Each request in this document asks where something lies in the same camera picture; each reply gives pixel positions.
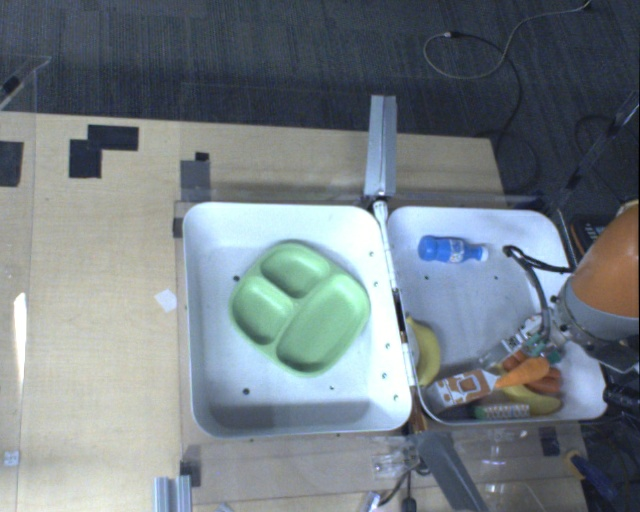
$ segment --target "orange carrot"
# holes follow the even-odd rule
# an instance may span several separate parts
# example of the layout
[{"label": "orange carrot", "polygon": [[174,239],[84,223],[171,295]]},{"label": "orange carrot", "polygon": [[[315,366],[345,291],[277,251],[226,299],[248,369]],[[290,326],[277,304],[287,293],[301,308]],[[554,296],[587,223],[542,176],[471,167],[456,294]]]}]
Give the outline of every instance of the orange carrot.
[{"label": "orange carrot", "polygon": [[560,370],[552,366],[551,368],[549,368],[549,373],[547,374],[547,377],[560,380],[562,378],[562,375],[560,374]]},{"label": "orange carrot", "polygon": [[515,357],[521,363],[523,361],[526,361],[529,358],[529,356],[525,354],[522,350],[518,350],[515,354],[513,354],[513,357]]},{"label": "orange carrot", "polygon": [[518,384],[528,384],[540,380],[549,373],[549,361],[544,357],[532,357],[524,361],[506,375],[500,377],[495,384],[496,389]]},{"label": "orange carrot", "polygon": [[510,372],[516,366],[519,366],[519,365],[520,365],[520,361],[516,359],[516,356],[509,356],[504,361],[502,361],[502,367],[508,372]]},{"label": "orange carrot", "polygon": [[536,393],[550,393],[555,394],[560,392],[561,381],[554,377],[545,377],[534,382],[529,382],[526,386]]}]

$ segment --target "blue bottle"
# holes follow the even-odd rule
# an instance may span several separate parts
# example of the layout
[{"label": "blue bottle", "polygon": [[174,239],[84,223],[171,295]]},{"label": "blue bottle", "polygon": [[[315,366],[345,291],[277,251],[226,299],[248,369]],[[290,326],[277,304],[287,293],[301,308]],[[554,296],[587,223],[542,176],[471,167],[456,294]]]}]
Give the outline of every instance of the blue bottle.
[{"label": "blue bottle", "polygon": [[485,261],[489,251],[482,245],[468,244],[460,238],[423,236],[418,244],[418,254],[425,261],[462,263],[471,259]]}]

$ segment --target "white tray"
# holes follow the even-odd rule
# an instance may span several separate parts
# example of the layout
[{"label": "white tray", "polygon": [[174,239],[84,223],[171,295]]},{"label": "white tray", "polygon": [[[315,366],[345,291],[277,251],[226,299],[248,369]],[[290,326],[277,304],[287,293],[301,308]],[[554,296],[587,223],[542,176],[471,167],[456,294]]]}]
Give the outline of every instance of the white tray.
[{"label": "white tray", "polygon": [[[389,431],[411,396],[380,229],[362,209],[203,203],[184,219],[193,415],[215,437]],[[275,365],[234,329],[236,282],[273,245],[298,240],[353,275],[371,316],[342,358],[318,377]]]},{"label": "white tray", "polygon": [[[473,369],[481,354],[539,311],[535,290],[516,262],[503,254],[504,245],[516,245],[554,265],[567,265],[556,227],[536,212],[405,207],[392,213],[388,232],[405,313],[428,324],[440,342],[439,377]],[[489,259],[461,264],[423,261],[417,248],[425,235],[484,244]],[[567,278],[551,272],[537,271],[537,275],[547,300]],[[526,422],[591,419],[605,412],[605,382],[598,362],[573,343],[566,349],[558,365],[564,380],[562,409]]]}]

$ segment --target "yellow banana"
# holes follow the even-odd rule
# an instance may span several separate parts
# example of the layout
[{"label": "yellow banana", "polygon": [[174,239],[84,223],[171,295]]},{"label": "yellow banana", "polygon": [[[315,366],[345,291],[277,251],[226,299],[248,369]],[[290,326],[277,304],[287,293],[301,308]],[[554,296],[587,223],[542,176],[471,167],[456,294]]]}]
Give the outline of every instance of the yellow banana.
[{"label": "yellow banana", "polygon": [[551,414],[562,407],[562,401],[559,398],[535,393],[525,386],[509,386],[500,391],[512,402],[528,404],[532,416]]},{"label": "yellow banana", "polygon": [[416,322],[410,316],[407,316],[407,324],[413,330],[420,349],[420,360],[416,368],[418,384],[420,386],[428,386],[440,371],[440,345],[438,344],[438,338],[429,327]]}]

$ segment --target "green divided plate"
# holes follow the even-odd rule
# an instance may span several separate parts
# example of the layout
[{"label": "green divided plate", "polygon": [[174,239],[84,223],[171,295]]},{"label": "green divided plate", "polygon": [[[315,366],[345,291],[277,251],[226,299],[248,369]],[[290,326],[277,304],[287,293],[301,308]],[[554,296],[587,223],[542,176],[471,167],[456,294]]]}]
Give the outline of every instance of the green divided plate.
[{"label": "green divided plate", "polygon": [[351,275],[298,242],[262,255],[229,301],[234,325],[254,347],[308,377],[340,359],[370,310],[367,292]]}]

